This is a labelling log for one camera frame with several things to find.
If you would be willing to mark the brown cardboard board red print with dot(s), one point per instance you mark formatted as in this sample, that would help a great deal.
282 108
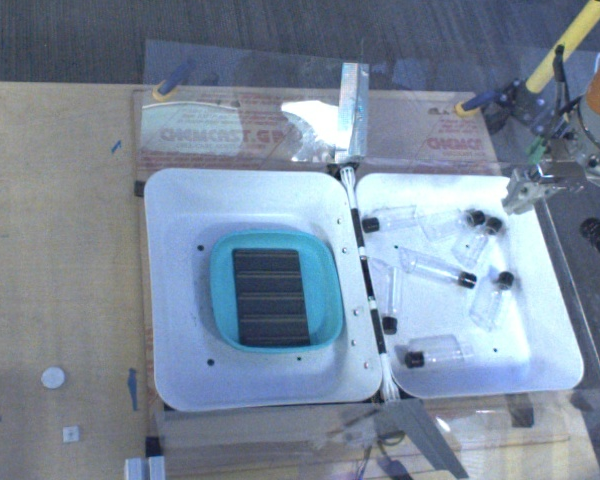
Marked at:
405 140

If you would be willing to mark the white plastic tray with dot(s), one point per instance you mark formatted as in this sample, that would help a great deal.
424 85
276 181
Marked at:
180 293
530 348

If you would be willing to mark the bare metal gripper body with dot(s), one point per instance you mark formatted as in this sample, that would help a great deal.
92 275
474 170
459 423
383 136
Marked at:
567 170

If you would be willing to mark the black ribbed rectangular block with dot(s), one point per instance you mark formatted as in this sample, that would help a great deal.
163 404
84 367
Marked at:
271 298

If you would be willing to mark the white round disc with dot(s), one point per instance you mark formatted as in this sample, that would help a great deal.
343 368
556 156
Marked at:
53 377

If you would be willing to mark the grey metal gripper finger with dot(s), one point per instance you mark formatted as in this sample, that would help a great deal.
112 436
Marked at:
522 199
525 175

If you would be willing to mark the blue plate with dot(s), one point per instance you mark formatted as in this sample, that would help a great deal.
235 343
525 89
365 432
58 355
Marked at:
220 288

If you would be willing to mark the clear plastic bottle black cap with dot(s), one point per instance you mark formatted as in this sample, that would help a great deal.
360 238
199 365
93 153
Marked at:
466 280
389 324
475 217
414 359
371 224
493 225
505 279

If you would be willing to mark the thin black and white rod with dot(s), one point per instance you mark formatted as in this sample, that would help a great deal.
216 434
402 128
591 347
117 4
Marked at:
366 268

